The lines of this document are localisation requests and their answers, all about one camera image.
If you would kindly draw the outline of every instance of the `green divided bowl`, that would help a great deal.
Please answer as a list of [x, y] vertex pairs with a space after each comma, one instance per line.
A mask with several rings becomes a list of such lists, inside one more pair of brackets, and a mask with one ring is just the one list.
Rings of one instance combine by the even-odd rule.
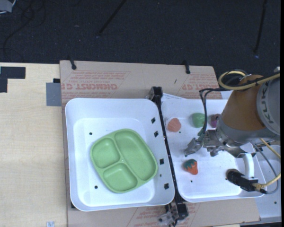
[[130, 129], [114, 131], [98, 139], [90, 149], [90, 158], [102, 181], [116, 193], [140, 187], [158, 171], [151, 149]]

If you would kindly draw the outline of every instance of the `cardboard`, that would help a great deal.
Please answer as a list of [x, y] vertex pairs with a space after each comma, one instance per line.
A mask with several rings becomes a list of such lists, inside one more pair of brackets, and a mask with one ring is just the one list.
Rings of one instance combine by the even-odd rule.
[[[65, 154], [68, 224], [70, 227], [159, 227], [158, 217], [165, 213], [164, 206], [126, 208], [82, 212], [71, 207], [65, 105], [76, 97], [91, 98], [145, 98], [151, 87], [162, 87], [166, 94], [193, 99], [199, 90], [218, 88], [213, 67], [162, 64], [60, 61], [62, 117]], [[212, 92], [208, 99], [222, 99], [220, 92]], [[254, 199], [187, 203], [189, 216], [177, 227], [202, 227], [259, 221]]]

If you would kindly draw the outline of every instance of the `wooden surface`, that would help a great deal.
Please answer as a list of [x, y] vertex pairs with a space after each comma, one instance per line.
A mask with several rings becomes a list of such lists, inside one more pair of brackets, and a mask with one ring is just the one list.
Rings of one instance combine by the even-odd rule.
[[46, 106], [46, 82], [60, 68], [25, 67], [26, 78], [0, 93], [0, 227], [67, 226], [62, 110]]

